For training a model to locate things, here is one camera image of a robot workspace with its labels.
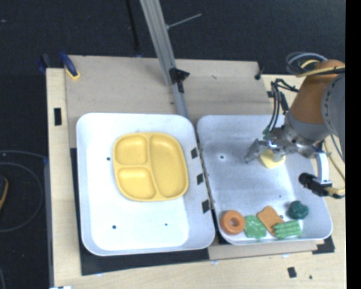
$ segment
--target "black floor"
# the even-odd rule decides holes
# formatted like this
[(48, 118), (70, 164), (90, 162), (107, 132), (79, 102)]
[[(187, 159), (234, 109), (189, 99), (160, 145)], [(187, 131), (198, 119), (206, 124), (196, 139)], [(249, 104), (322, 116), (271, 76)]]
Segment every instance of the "black floor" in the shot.
[[(139, 0), (126, 1), (0, 0), (0, 151), (48, 156), (45, 78), (37, 64), (42, 54), (51, 66), (61, 65), (59, 51), (155, 57)], [(170, 28), (176, 58), (258, 61), (265, 73), (276, 74), (286, 73), (285, 57), (295, 51), (345, 61), (346, 0), (161, 0), (161, 5), (169, 25), (201, 14)], [(0, 229), (38, 213), (26, 226), (0, 232), (0, 271), (8, 289), (48, 288), (45, 203), (38, 210), (40, 190), (32, 174), (44, 185), (45, 160), (7, 153), (0, 154), (2, 162), (10, 190)]]

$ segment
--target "white tray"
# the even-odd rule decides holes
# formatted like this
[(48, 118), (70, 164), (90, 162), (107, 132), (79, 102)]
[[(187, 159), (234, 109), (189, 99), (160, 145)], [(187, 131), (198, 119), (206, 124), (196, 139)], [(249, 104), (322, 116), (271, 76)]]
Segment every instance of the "white tray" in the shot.
[[(118, 190), (112, 149), (133, 132), (164, 132), (182, 146), (189, 175), (187, 192), (161, 202), (129, 200)], [(178, 115), (89, 113), (76, 125), (81, 235), (85, 247), (100, 256), (203, 249), (214, 237), (209, 199), (195, 130)]]
[(227, 210), (237, 210), (243, 216), (256, 215), (267, 205), (283, 217), (289, 204), (299, 200), (309, 207), (309, 215), (300, 220), (299, 237), (278, 240), (271, 234), (261, 240), (248, 238), (244, 232), (228, 235), (220, 233), (229, 243), (284, 243), (291, 240), (321, 240), (332, 232), (332, 221), (323, 197), (305, 189), (298, 181), (301, 173), (314, 174), (311, 160), (290, 154), (279, 167), (267, 169), (260, 161), (245, 163), (248, 147), (262, 131), (270, 116), (205, 116), (197, 124), (202, 157), (208, 174), (208, 184), (218, 220)]

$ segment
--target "black clamp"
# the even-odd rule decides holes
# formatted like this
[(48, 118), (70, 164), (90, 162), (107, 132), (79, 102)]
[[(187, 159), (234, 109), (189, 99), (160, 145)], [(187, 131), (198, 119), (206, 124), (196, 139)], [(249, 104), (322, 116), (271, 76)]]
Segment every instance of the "black clamp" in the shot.
[(173, 84), (177, 84), (178, 91), (184, 93), (183, 81), (190, 75), (190, 73), (185, 72), (184, 70), (179, 70), (173, 67), (170, 69), (170, 78)]
[(323, 196), (331, 196), (335, 199), (344, 198), (345, 195), (339, 195), (337, 193), (332, 193), (331, 190), (333, 183), (331, 181), (320, 182), (316, 176), (313, 176), (309, 173), (302, 173), (299, 178), (299, 182), (305, 187), (311, 190), (316, 195)]

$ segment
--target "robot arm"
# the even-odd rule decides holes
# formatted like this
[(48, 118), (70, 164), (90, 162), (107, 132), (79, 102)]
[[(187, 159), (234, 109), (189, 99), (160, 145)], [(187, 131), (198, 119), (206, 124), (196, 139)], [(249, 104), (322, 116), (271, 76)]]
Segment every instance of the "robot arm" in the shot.
[[(318, 177), (304, 173), (300, 182), (320, 196), (344, 197), (345, 190), (332, 187), (328, 179), (329, 169), (326, 154), (315, 144), (329, 135), (339, 137), (345, 160), (345, 64), (338, 60), (310, 60), (315, 67), (305, 71), (303, 67), (297, 76), (306, 76), (289, 110), (285, 110), (284, 124), (280, 128), (272, 121), (264, 131), (264, 139), (256, 139), (250, 146), (246, 163), (255, 159), (267, 149), (272, 150), (274, 161), (285, 155), (299, 153), (307, 158), (316, 158)], [(281, 93), (278, 82), (272, 82), (272, 93), (279, 106)], [(278, 114), (274, 106), (273, 116)]]

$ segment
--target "orange toy food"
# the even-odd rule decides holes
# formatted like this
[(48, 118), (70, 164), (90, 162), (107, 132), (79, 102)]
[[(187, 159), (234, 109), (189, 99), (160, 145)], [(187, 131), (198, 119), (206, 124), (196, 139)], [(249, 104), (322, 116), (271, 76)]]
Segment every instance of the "orange toy food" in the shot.
[(274, 225), (278, 223), (283, 223), (281, 217), (277, 214), (275, 209), (271, 206), (265, 207), (261, 212), (257, 214), (259, 220), (265, 225), (267, 230), (274, 235)]
[(227, 234), (239, 234), (245, 229), (245, 218), (241, 213), (230, 210), (223, 214), (220, 225), (222, 230)]

